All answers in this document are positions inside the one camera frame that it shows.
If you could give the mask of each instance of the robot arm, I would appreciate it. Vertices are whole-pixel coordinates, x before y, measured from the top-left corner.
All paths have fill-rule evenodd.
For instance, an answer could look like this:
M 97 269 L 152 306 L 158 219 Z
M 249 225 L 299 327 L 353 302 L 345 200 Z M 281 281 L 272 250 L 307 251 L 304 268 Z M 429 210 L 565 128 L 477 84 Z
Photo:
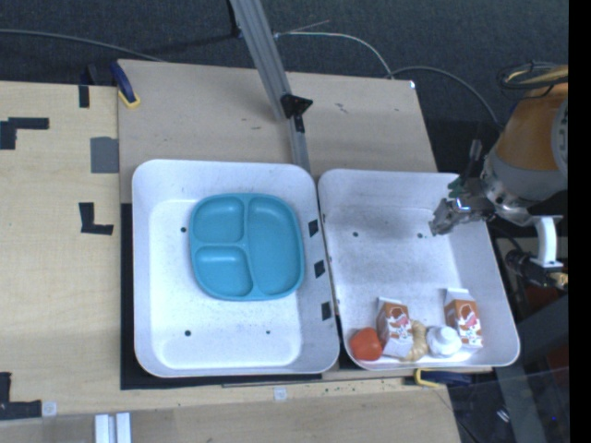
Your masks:
M 515 107 L 480 176 L 466 173 L 451 183 L 449 197 L 441 200 L 429 222 L 434 235 L 447 234 L 460 223 L 494 217 L 535 226 L 537 256 L 512 251 L 505 260 L 514 272 L 537 285 L 562 289 L 568 279 L 556 260 L 555 221 L 560 217 L 536 217 L 527 209 L 568 186 L 568 82 L 564 74 L 568 77 L 568 68 L 561 66 L 528 80 L 538 87 Z M 552 85 L 554 80 L 561 83 Z M 473 144 L 471 162 L 479 152 L 479 145 Z

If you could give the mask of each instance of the wooden table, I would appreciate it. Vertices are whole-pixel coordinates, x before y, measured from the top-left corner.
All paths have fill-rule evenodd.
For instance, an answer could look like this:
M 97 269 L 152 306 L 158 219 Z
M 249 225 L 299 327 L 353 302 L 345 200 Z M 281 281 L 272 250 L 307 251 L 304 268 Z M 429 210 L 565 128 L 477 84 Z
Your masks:
M 155 157 L 290 162 L 285 124 L 272 118 L 256 71 L 121 65 L 142 99 L 135 111 L 112 87 L 89 87 L 82 108 L 77 86 L 0 83 L 0 121 L 50 120 L 47 130 L 19 129 L 16 148 L 0 150 L 0 371 L 12 373 L 11 401 L 53 401 L 58 415 L 80 418 L 132 411 L 139 441 L 195 441 L 196 425 L 208 429 L 203 441 L 459 441 L 445 388 L 408 387 L 395 374 L 335 368 L 285 384 L 281 402 L 273 385 L 120 389 L 120 206 L 133 169 Z M 436 171 L 407 82 L 288 77 L 314 100 L 305 123 L 316 178 L 334 167 Z M 92 172 L 93 138 L 119 140 L 119 174 Z M 112 234 L 80 231 L 82 202 Z M 0 424 L 0 441 L 37 441 L 48 427 L 40 420 Z

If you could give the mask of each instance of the white tray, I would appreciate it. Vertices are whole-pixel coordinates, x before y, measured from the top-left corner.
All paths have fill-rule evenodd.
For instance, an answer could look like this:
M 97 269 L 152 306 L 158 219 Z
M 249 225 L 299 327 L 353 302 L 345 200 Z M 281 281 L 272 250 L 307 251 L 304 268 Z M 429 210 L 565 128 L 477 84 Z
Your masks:
M 337 169 L 319 181 L 320 211 L 346 350 L 351 336 L 375 327 L 379 296 L 408 305 L 426 326 L 443 325 L 448 287 L 476 299 L 484 348 L 451 358 L 424 356 L 415 363 L 381 357 L 354 361 L 369 370 L 510 365 L 519 338 L 497 261 L 483 222 L 433 236 L 428 222 L 455 174 Z
M 295 293 L 234 302 L 200 289 L 182 229 L 200 200 L 224 193 L 273 195 L 295 211 L 306 259 Z M 135 350 L 148 372 L 315 374 L 334 364 L 338 331 L 316 187 L 306 171 L 291 164 L 155 160 L 135 171 L 132 198 Z M 310 235 L 314 221 L 319 229 Z M 326 272 L 317 277 L 321 261 Z

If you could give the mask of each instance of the blue plate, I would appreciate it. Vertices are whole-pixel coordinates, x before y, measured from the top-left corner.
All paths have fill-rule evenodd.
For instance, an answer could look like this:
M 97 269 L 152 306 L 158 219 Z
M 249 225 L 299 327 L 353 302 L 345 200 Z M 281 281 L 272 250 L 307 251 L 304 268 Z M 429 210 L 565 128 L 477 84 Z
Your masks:
M 304 280 L 304 246 L 292 208 L 264 194 L 223 194 L 201 200 L 189 224 L 195 278 L 225 300 L 269 300 Z

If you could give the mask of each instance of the brown carton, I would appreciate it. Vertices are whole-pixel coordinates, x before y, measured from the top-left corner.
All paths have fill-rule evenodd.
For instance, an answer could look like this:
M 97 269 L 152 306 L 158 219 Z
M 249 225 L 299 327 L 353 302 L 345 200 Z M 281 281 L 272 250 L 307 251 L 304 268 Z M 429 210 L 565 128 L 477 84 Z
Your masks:
M 404 358 L 410 353 L 413 348 L 413 331 L 406 305 L 380 297 L 376 329 L 384 355 Z
M 482 348 L 482 328 L 476 301 L 467 289 L 448 289 L 443 306 L 445 323 L 457 329 L 462 348 L 477 351 Z

